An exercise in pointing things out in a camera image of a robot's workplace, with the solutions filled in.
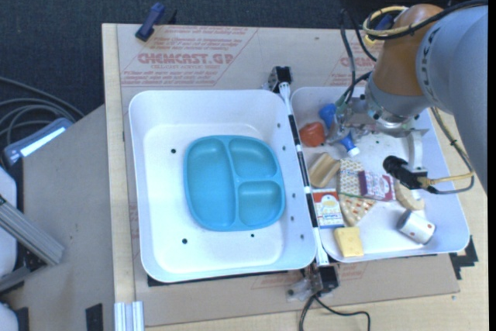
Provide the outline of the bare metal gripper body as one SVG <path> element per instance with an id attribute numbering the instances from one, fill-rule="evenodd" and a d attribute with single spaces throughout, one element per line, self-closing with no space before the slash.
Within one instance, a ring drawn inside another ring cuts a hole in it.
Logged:
<path id="1" fill-rule="evenodd" d="M 392 114 L 374 101 L 369 102 L 366 96 L 338 102 L 337 122 L 343 126 L 344 135 L 350 132 L 350 127 L 359 125 L 369 126 L 372 133 L 383 133 L 394 138 L 406 138 L 413 133 L 424 136 L 429 131 L 429 128 L 418 126 L 413 116 Z"/>

